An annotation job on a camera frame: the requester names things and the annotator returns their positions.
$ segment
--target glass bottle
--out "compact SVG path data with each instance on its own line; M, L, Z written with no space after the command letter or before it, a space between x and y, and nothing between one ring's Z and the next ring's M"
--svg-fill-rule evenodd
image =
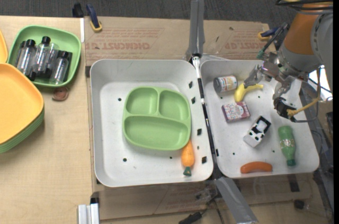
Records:
M68 68L68 52L63 51L61 56L57 58L55 66L52 70L50 82L52 84L60 84L64 82L64 78Z
M51 72L54 68L55 62L57 61L59 54L59 46L55 43L50 43L50 53L47 61L46 75L50 77Z
M278 134L280 138L280 148L287 160L287 165L295 166L296 142L292 128L290 126L281 126L278 128Z
M27 40L17 63L17 69L25 76L29 76L35 59L35 41Z
M13 63L13 66L16 67L17 66L17 63L19 62L19 58L20 58L20 54L21 54L21 51L23 49L23 47L25 46L26 44L26 41L24 40L23 42L20 43L19 45L19 50L17 51L16 53L16 57L15 57L15 60L14 60L14 63Z
M41 43L37 47L37 53L35 55L35 62L33 65L33 72L39 76L44 74L47 68L47 62L50 55L50 43L51 39L47 36L42 37Z

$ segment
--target orange tray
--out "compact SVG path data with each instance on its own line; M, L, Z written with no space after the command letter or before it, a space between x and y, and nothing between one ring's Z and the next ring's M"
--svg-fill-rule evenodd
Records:
M0 63L5 63L8 58L8 51L6 48L6 43L4 36L2 35L2 32L0 30Z
M43 97L18 69L0 63L0 145L20 134L42 112Z

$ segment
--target stacked plates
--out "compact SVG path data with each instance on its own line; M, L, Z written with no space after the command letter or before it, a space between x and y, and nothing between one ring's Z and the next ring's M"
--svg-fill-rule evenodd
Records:
M0 153L23 141L44 118L41 93L6 60L7 50L0 32Z

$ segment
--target pink box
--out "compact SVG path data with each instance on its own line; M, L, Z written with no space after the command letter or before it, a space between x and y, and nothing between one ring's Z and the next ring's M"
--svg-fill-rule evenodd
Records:
M245 102L225 104L221 109L227 122L242 120L251 116Z

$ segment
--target green plate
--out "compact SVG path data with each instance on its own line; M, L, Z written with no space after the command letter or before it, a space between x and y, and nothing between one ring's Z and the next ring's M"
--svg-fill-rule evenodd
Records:
M10 49L10 54L8 56L7 63L13 65L17 51L21 42L32 39L38 45L41 42L42 37L48 36L51 38L52 43L56 43L59 46L59 49L62 51L67 51L72 53L72 59L68 65L68 77L67 80L60 84L50 84L48 79L37 77L33 84L43 87L62 87L67 85L74 77L76 69L78 67L80 56L81 56L81 42L77 36L67 31L52 28L49 26L42 25L29 25L21 29Z
M44 118L44 109L42 109L41 113L37 116L37 118L33 120L32 123L29 124L20 133L15 135L7 142L0 144L0 154L12 149L13 147L21 143L25 138L27 138L32 132L34 132L40 126L40 124L43 122L43 118Z
M183 94L171 89L134 88L124 104L122 130L136 146L179 150L191 134L190 104Z

